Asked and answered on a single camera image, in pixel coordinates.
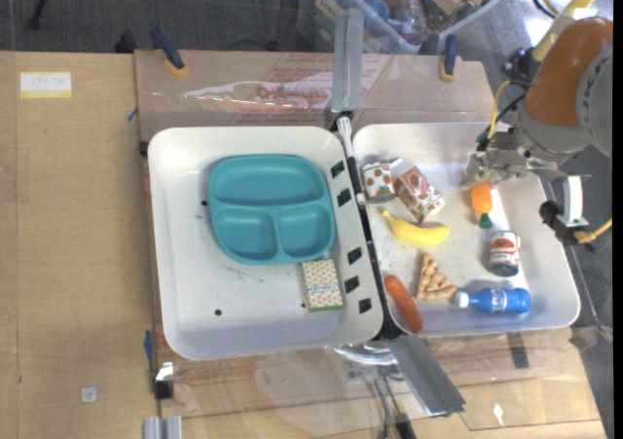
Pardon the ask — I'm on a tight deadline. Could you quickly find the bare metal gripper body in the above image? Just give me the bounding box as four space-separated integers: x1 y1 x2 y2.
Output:
478 130 533 179

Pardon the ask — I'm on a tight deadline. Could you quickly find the orange carrot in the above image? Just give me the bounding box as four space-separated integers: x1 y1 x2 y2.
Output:
468 182 495 230

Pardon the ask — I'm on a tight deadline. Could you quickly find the brown and white carton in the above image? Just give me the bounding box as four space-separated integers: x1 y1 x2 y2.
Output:
388 157 447 225

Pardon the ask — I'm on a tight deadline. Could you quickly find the red and white can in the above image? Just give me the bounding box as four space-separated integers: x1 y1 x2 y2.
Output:
487 230 523 278

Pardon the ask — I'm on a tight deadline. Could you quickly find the yellow banana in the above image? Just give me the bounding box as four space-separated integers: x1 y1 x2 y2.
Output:
380 208 453 249

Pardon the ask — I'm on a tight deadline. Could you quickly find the white plastic tray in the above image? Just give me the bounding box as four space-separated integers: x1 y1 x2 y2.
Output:
146 125 385 362
350 122 582 338

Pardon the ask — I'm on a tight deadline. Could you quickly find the white strawberry print can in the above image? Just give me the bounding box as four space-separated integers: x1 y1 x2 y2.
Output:
360 160 397 204

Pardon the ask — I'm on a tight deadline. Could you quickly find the pizza slice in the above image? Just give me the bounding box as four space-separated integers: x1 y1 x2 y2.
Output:
414 251 458 303

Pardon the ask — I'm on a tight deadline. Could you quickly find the thin black and white rod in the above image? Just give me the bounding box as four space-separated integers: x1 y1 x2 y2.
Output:
336 116 392 337

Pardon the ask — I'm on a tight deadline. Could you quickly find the blue bottle white cap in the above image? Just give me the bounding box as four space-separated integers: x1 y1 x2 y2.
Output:
449 286 532 316

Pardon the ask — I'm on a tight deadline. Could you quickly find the orange sausage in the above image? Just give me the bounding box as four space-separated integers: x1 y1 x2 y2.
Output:
383 274 425 335

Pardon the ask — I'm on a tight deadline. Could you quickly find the orange patterned white carton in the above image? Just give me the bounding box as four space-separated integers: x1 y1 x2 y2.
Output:
298 258 347 314

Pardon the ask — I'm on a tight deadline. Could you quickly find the blue divided plate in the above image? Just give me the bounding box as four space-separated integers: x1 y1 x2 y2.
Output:
207 153 338 268

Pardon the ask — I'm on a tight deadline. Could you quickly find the brown cardboard board red print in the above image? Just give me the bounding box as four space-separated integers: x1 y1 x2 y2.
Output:
132 49 606 420

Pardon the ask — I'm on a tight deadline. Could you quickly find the black cylinder on white bracket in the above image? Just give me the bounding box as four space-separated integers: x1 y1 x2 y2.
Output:
538 173 594 247

